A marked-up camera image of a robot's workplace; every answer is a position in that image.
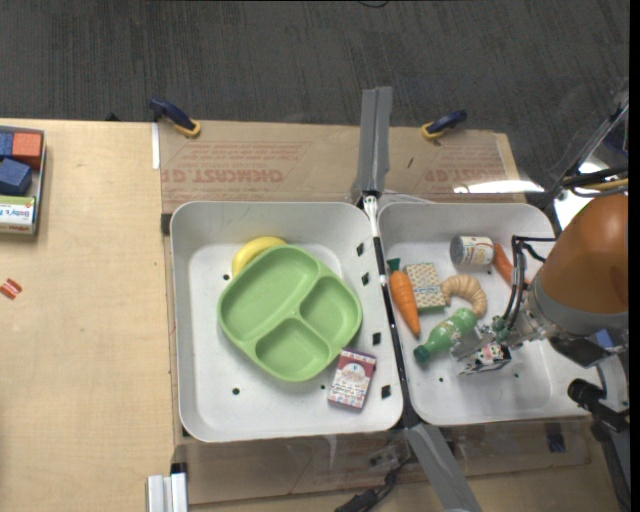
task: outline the gray floor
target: gray floor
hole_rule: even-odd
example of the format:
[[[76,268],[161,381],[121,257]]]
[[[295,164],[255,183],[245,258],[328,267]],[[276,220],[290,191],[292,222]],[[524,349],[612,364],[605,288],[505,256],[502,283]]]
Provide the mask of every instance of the gray floor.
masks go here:
[[[150,121],[156,95],[196,119],[357,125],[362,90],[391,85],[393,125],[465,109],[467,127],[507,133],[543,186],[629,75],[629,0],[0,0],[0,12],[0,117]]]

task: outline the toy block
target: toy block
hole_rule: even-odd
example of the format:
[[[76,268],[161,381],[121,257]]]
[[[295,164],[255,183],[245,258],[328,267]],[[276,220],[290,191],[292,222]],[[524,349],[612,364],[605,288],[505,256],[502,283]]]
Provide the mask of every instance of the toy block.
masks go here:
[[[11,157],[12,148],[13,133],[0,132],[0,159]]]
[[[5,158],[0,164],[0,194],[22,196],[31,185],[31,168],[27,164]]]
[[[11,158],[27,164],[32,169],[40,169],[42,156],[42,134],[17,132],[13,134]]]

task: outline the can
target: can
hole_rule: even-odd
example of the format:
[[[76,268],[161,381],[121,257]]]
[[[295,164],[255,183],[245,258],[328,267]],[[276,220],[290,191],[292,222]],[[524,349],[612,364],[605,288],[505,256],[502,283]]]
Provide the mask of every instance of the can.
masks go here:
[[[495,246],[486,236],[457,236],[451,240],[449,255],[454,265],[489,265]]]

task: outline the box of blocks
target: box of blocks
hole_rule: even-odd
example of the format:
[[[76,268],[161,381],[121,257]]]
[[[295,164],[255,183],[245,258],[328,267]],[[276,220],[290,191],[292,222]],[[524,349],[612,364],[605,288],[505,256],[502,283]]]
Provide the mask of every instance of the box of blocks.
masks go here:
[[[36,235],[42,201],[44,130],[0,125],[0,235]]]

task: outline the toy bottle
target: toy bottle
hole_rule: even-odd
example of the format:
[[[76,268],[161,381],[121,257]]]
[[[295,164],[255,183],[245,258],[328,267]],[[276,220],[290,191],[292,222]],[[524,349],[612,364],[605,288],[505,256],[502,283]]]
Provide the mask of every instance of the toy bottle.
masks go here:
[[[452,316],[436,325],[425,343],[413,351],[415,358],[424,363],[434,352],[449,349],[462,336],[471,332],[478,319],[469,308],[459,308]]]

